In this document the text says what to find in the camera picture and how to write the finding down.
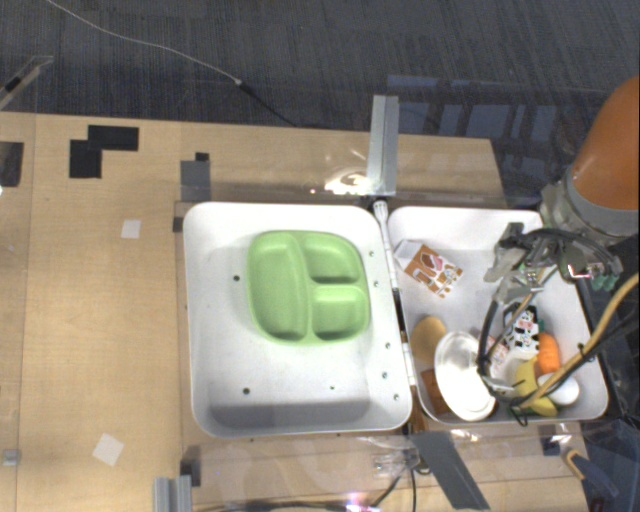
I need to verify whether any green divided plate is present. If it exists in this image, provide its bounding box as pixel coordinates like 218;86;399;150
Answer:
245;229;372;345

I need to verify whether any orange carrot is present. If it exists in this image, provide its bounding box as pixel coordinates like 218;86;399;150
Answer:
535;332;562;376

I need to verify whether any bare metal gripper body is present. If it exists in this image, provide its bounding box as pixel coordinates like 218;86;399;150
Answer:
520;227;607;287

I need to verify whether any black and white cow carton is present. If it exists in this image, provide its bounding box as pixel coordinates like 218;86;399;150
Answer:
502;305;546;362

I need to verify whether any yellow banana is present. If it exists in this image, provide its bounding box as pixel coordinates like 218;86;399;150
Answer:
510;358;559;418

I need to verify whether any white plastic tray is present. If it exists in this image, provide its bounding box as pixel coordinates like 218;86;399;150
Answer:
182;201;414;440
387;205;610;427

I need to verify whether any pink and white packet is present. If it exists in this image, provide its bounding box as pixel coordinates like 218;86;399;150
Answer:
482;333;512;377

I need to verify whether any brown biscuit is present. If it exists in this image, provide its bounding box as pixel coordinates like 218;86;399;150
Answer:
420;368;452;416

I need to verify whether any white egg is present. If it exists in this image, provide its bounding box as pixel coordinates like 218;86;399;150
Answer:
537;373;581;407

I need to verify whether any tan bread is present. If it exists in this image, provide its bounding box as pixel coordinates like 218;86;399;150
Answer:
410;314;448;365

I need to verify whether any white bowl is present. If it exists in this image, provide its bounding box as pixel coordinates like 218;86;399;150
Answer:
433;330;498;423

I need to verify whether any orange and white carton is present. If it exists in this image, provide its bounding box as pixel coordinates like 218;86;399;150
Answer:
393;239;464;300

